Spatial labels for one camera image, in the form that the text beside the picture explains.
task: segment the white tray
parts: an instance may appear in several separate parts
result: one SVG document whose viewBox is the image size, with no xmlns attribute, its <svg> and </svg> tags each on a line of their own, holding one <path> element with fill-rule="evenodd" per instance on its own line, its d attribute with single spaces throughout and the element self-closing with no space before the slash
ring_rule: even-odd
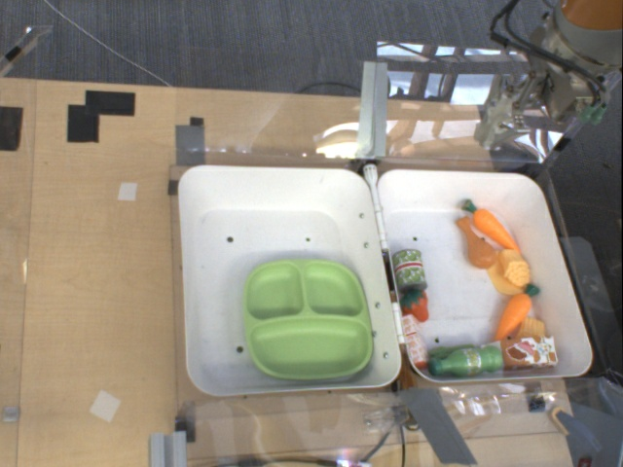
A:
<svg viewBox="0 0 623 467">
<path fill-rule="evenodd" d="M 396 378 L 400 352 L 362 178 L 342 169 L 198 166 L 180 181 L 179 206 L 186 356 L 198 389 L 233 396 L 375 388 Z M 245 350 L 244 282 L 262 263 L 287 258 L 337 261 L 359 277 L 376 333 L 363 371 L 304 382 L 269 377 L 254 366 Z"/>
<path fill-rule="evenodd" d="M 427 347 L 490 342 L 510 298 L 466 259 L 465 239 L 455 220 L 466 214 L 459 204 L 471 198 L 495 213 L 520 245 L 532 283 L 541 289 L 531 314 L 554 336 L 559 364 L 481 374 L 469 381 L 576 377 L 588 371 L 589 338 L 547 202 L 531 179 L 510 173 L 394 170 L 381 177 L 378 189 L 390 251 L 419 249 L 422 254 L 430 318 L 421 324 L 421 335 Z M 458 381 L 421 374 L 436 382 Z"/>
<path fill-rule="evenodd" d="M 545 197 L 532 180 L 516 174 L 394 170 L 380 179 L 379 195 L 391 252 L 422 252 L 430 319 L 421 324 L 421 333 L 429 347 L 491 341 L 508 299 L 484 270 L 466 260 L 455 220 L 464 215 L 458 204 L 471 198 L 503 217 L 520 244 L 541 289 L 533 314 L 554 336 L 560 363 L 469 381 L 587 372 L 589 339 Z M 234 396 L 377 388 L 396 378 L 400 352 L 370 191 L 361 177 L 343 169 L 197 166 L 180 181 L 179 206 L 187 366 L 198 389 Z M 305 382 L 268 377 L 253 365 L 245 350 L 244 282 L 255 267 L 287 258 L 337 261 L 357 274 L 375 334 L 372 359 L 363 371 Z M 435 382 L 466 381 L 422 375 Z"/>
</svg>

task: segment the green plate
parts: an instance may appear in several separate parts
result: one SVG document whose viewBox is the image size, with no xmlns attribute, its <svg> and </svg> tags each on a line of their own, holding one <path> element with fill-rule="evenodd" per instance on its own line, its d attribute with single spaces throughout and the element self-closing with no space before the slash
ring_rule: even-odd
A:
<svg viewBox="0 0 623 467">
<path fill-rule="evenodd" d="M 356 275 L 339 263 L 286 260 L 255 269 L 244 286 L 251 358 L 265 374 L 345 377 L 372 356 L 372 328 Z"/>
</svg>

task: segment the green bottle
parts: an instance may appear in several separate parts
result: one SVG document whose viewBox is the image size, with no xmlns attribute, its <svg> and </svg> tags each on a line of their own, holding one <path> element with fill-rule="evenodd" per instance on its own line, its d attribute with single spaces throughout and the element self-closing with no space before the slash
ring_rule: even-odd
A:
<svg viewBox="0 0 623 467">
<path fill-rule="evenodd" d="M 428 371 L 432 376 L 452 374 L 470 377 L 483 372 L 495 372 L 504 365 L 499 345 L 469 347 L 453 351 L 446 358 L 428 360 Z"/>
<path fill-rule="evenodd" d="M 437 360 L 443 360 L 448 358 L 452 353 L 459 349 L 469 349 L 475 347 L 474 344 L 461 344 L 457 346 L 439 346 L 428 350 L 428 358 L 435 358 Z"/>
</svg>

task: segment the label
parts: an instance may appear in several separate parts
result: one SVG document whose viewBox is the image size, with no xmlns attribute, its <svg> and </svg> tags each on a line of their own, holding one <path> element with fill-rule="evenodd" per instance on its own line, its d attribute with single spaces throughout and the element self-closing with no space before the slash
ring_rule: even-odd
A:
<svg viewBox="0 0 623 467">
<path fill-rule="evenodd" d="M 396 283 L 402 290 L 413 287 L 425 289 L 424 268 L 421 252 L 417 249 L 405 249 L 392 256 Z"/>
<path fill-rule="evenodd" d="M 482 358 L 476 348 L 462 349 L 460 351 L 465 357 L 465 365 L 467 367 L 467 375 L 475 376 L 480 374 L 482 367 Z"/>
</svg>

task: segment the orange carrot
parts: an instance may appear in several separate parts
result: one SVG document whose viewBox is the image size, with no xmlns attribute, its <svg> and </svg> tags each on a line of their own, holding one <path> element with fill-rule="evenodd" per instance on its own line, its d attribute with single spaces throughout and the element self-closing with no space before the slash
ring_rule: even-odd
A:
<svg viewBox="0 0 623 467">
<path fill-rule="evenodd" d="M 497 220 L 491 211 L 478 209 L 471 200 L 466 200 L 462 207 L 474 215 L 474 226 L 490 239 L 502 245 L 505 249 L 515 249 L 520 252 L 517 242 L 506 228 Z"/>
<path fill-rule="evenodd" d="M 510 299 L 497 324 L 494 341 L 501 341 L 505 337 L 510 336 L 521 325 L 532 308 L 531 296 L 536 294 L 538 294 L 538 288 L 528 284 L 526 292 L 516 294 Z"/>
</svg>

